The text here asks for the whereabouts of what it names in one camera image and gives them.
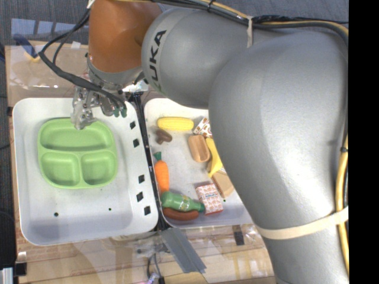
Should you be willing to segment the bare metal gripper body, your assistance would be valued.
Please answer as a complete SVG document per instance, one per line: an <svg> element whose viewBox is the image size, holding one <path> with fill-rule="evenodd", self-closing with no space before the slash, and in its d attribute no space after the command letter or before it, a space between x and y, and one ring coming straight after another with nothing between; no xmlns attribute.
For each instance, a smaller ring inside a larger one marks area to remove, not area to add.
<svg viewBox="0 0 379 284"><path fill-rule="evenodd" d="M100 107L104 115L126 115L126 103L120 95L104 90L87 80L77 80L72 106L74 109L89 111Z"/></svg>

